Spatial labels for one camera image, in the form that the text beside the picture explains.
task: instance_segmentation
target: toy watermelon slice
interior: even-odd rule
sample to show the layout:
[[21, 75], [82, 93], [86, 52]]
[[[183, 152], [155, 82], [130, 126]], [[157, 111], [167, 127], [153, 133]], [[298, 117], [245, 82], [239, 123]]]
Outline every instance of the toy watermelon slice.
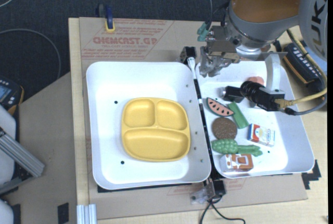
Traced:
[[226, 117], [234, 114], [232, 110], [230, 110], [223, 104], [209, 97], [207, 98], [207, 106], [213, 113], [215, 113], [218, 116]]

